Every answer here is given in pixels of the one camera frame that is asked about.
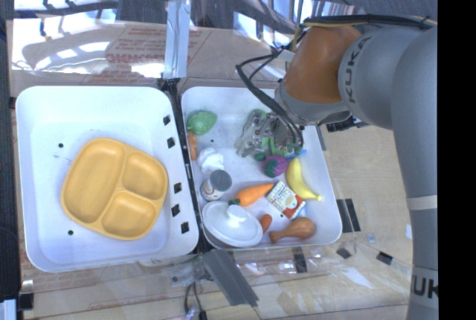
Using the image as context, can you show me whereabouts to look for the white can with grey lid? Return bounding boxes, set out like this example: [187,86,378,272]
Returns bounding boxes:
[200,169,234,202]

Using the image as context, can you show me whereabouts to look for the green lettuce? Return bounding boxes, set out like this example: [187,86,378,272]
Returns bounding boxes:
[186,110,219,137]

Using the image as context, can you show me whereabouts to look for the purple grapes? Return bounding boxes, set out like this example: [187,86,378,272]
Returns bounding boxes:
[254,152,289,179]

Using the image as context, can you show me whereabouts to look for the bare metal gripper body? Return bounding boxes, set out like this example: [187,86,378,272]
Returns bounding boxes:
[234,109,299,159]

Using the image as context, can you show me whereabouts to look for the brown chicken drumstick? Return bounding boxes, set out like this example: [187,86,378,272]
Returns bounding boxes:
[268,217,317,244]

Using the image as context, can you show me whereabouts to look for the white plastic tray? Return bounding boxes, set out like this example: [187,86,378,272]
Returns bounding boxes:
[180,86,344,251]
[15,85,200,273]

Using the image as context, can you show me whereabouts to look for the orange carrot with green top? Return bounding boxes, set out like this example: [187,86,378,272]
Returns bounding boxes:
[228,182,276,208]

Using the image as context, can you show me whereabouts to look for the white yellow and red carton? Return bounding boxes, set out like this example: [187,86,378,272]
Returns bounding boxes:
[265,180,307,220]

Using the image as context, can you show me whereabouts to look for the white pot with lid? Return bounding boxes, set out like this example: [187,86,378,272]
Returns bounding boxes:
[201,200,265,249]

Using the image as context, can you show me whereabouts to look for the yellow banana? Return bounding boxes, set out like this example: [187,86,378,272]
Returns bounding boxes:
[285,157,323,202]

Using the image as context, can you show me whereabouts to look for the small orange carrot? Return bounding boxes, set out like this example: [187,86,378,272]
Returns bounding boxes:
[187,131,199,161]

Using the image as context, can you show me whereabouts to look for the white crumpled lump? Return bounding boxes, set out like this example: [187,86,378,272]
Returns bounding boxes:
[196,147,225,175]

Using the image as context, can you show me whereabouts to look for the yellow divided plate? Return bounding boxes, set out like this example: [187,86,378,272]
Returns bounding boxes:
[60,137,170,242]

